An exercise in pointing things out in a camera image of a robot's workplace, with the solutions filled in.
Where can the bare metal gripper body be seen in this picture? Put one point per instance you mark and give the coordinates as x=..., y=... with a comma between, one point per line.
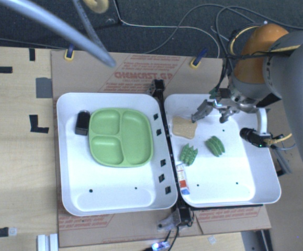
x=228, y=99

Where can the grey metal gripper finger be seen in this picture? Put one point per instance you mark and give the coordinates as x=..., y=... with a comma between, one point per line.
x=202, y=111
x=227, y=115

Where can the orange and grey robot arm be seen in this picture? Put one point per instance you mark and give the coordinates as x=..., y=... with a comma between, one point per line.
x=284, y=69

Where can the beige bread slice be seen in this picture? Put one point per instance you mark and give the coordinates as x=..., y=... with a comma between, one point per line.
x=184, y=127

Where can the green pea pods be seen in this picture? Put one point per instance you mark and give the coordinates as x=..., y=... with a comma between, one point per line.
x=215, y=146
x=188, y=154

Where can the thin black and white rod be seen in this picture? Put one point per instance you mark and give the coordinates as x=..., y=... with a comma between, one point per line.
x=169, y=137

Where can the white plastic tray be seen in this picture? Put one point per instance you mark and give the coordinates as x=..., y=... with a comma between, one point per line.
x=229, y=171
x=114, y=187

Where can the white red blue carton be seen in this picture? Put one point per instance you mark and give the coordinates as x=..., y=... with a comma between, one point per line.
x=182, y=178

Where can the green divided plate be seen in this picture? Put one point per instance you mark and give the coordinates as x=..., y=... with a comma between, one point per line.
x=135, y=140

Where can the brown cardboard board red print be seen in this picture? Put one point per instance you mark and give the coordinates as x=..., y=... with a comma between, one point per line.
x=88, y=72

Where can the black cylinder on white bracket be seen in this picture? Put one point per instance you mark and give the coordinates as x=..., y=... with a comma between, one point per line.
x=253, y=136

